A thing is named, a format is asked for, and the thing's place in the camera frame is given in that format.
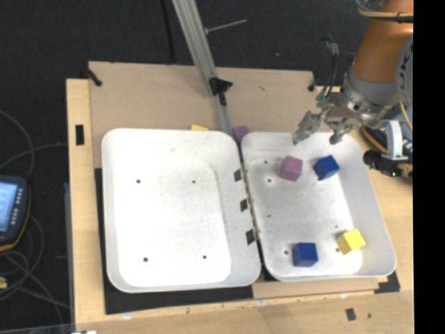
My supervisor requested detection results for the purple cube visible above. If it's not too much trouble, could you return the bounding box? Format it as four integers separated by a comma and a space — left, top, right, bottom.
279, 155, 304, 182
232, 125, 250, 143

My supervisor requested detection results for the blue cube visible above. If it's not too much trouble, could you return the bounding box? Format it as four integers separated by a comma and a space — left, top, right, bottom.
311, 154, 341, 182
291, 241, 319, 268

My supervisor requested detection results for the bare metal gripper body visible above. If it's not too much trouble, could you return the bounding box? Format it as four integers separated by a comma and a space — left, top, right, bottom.
321, 89, 393, 129

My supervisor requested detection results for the white plastic tray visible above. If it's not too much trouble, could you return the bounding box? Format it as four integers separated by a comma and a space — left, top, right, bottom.
240, 131, 397, 283
101, 127, 262, 294

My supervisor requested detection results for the pale wood board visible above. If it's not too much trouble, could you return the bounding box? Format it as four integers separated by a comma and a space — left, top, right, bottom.
87, 60, 387, 300

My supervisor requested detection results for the black cylinder on white bracket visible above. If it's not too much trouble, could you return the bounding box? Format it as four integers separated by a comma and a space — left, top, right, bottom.
362, 120, 414, 178

